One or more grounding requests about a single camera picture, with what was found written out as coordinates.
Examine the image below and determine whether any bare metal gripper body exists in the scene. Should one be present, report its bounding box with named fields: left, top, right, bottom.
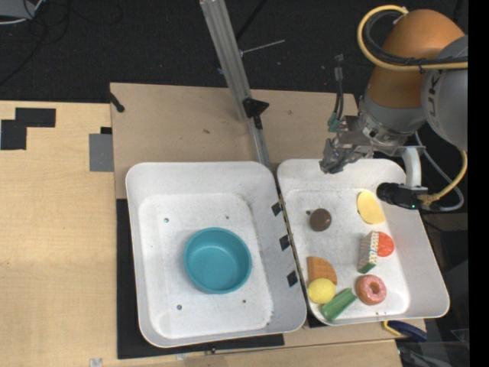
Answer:
left=331, top=115, right=406, bottom=160

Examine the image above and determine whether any white plastic tray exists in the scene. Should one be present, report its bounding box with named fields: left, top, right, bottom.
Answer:
left=125, top=161, right=309, bottom=349
left=276, top=158, right=451, bottom=326

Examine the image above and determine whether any yellow oval crisp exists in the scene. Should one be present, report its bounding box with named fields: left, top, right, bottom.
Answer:
left=356, top=190, right=387, bottom=226

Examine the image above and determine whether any brown round biscuit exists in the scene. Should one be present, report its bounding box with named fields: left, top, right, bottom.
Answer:
left=305, top=207, right=333, bottom=233

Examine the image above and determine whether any red tomato slice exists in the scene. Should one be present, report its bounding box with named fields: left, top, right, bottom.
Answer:
left=376, top=231, right=396, bottom=258

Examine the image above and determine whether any layered toy sandwich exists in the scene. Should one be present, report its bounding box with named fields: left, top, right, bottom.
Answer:
left=357, top=230, right=381, bottom=275

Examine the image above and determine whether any brown waffle piece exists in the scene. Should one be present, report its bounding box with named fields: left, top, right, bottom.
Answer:
left=306, top=255, right=338, bottom=286

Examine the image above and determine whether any pink doughnut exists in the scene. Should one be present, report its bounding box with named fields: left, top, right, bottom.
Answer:
left=355, top=274, right=388, bottom=307

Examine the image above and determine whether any yellow lemon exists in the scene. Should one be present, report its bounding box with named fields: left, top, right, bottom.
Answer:
left=307, top=278, right=337, bottom=305

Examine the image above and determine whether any green celery stick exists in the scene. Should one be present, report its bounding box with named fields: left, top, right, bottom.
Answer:
left=319, top=287, right=358, bottom=323

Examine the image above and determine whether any brown cardboard board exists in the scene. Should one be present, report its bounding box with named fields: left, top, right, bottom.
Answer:
left=109, top=82, right=427, bottom=349

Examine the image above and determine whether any teal bowl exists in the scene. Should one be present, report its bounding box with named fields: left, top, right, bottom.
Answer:
left=183, top=226, right=254, bottom=295

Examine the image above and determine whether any black cylinder on white bracket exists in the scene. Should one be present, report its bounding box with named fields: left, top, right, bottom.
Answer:
left=375, top=145, right=429, bottom=210

